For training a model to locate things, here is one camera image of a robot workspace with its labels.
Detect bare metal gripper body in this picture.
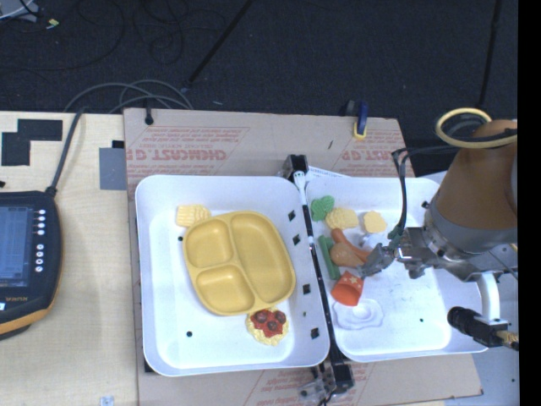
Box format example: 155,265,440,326
395,225,518,285

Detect yellow toy corn piece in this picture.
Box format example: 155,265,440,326
325,206,360,231
175,203,211,229
363,210,388,234

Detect brown toy chicken drumstick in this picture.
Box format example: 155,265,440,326
329,242,367,269

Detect orange carton with yellow stars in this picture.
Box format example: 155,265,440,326
330,269,365,308

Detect green toy beans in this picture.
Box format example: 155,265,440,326
317,234,342,281

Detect white toy fried egg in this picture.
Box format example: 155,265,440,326
331,298,385,331

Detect thin black and white rod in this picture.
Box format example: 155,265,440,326
294,169,344,371

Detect white plastic tray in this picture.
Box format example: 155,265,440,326
304,175,490,364
134,173,331,377

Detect green toy broccoli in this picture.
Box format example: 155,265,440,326
309,195,336,222

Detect white paper label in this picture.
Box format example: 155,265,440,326
307,165,352,181

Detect yellow divided plate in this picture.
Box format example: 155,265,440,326
182,210,298,317

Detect toy spaghetti with meatballs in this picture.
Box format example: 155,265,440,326
245,307,291,348

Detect brown cardboard board red print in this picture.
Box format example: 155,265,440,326
122,107,484,406

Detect black cylinder on white bracket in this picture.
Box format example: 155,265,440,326
446,271,511,348

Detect black block with wires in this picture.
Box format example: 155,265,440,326
331,361,355,393
283,154,308,180

